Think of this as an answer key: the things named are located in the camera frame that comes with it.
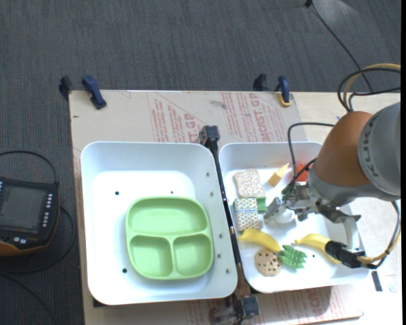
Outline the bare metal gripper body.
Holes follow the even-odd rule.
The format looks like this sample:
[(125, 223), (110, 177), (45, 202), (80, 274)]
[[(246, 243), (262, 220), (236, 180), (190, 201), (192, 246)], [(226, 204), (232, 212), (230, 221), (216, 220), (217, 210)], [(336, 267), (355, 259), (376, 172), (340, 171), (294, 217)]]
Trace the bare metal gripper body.
[(316, 202), (317, 199), (310, 193), (306, 182), (289, 183), (284, 188), (284, 205), (294, 214), (296, 211), (308, 211), (309, 215), (318, 214), (319, 208)]

